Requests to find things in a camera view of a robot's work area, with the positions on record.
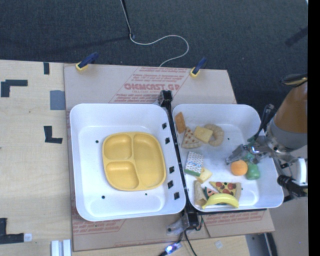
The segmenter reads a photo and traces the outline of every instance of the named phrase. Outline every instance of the cardboard sheet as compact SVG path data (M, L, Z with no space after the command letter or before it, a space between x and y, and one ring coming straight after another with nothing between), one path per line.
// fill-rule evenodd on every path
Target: cardboard sheet
M190 76L188 68L89 65L79 72L74 64L64 65L70 171L73 250L83 251L132 245L174 242L166 226L179 214L90 222L81 218L75 205L73 161L70 140L70 110L81 103L146 103L157 101L161 90L173 94L172 108L184 103L236 104L226 70L201 70ZM217 238L274 230L268 210L248 213L218 213L203 217L200 231L190 239Z

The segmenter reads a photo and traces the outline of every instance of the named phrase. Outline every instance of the orange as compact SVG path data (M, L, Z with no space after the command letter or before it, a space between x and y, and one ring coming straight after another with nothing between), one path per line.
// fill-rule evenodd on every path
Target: orange
M245 175L248 171L248 165L243 160L234 161L231 163L231 172L233 175Z

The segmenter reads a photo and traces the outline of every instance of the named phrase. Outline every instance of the dark background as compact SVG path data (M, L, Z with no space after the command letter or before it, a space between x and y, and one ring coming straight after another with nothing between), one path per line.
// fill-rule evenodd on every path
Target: dark background
M308 72L306 0L126 0L135 40L179 35L186 56L164 67L227 70L239 104L259 114L278 108L290 88L283 76ZM130 41L120 0L0 0L0 59L153 66L186 44L167 38L150 46Z

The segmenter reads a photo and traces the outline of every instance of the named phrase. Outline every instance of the wooden table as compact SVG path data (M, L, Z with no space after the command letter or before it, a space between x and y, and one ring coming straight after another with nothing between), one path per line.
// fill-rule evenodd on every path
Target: wooden table
M30 233L32 241L1 244L0 256L50 255L54 240L72 240L66 111L51 110L50 91L64 91L64 64L0 61L0 81L27 80L0 97L0 218L7 234ZM62 143L46 143L44 126ZM220 241L221 248L216 246ZM246 237L192 240L200 255L249 256ZM159 255L168 244L72 252L82 255ZM174 255L193 255L188 243Z

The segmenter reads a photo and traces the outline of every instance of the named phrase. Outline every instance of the white cable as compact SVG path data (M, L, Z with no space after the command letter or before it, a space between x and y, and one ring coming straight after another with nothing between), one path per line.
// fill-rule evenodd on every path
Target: white cable
M173 57L173 58L167 59L166 61L162 62L159 67L161 67L163 64L165 64L165 63L167 63L167 62L169 62L169 61L172 61L172 60L181 58L181 57L185 56L185 55L189 52L189 44L188 44L187 40L184 39L182 36L176 35L176 34L166 35L166 36L163 36L163 37L159 38L158 40L155 40L155 41L153 41L153 42L148 42L148 43L141 43L141 42L135 41L135 40L132 38L131 27L130 27L130 24L129 24L129 20L128 20L128 17L127 17L127 14L126 14L126 10L125 10L124 4L123 4L122 0L120 0L120 2L121 2L122 10L123 10L123 13L124 13L125 21L126 21L126 24L127 24L127 26L128 26L128 29L129 29L129 37L130 37L130 40L131 40L133 43L135 43L135 44L137 44L137 45L140 45L140 46L150 46L150 45L153 45L153 44L155 44L155 43L157 43L157 42L159 42L159 41L161 41L161 40L163 40L163 39L165 39L165 38L180 38L180 39L182 39L182 40L185 42L185 44L186 44L186 51L184 52L184 54L179 55L179 56L177 56L177 57Z

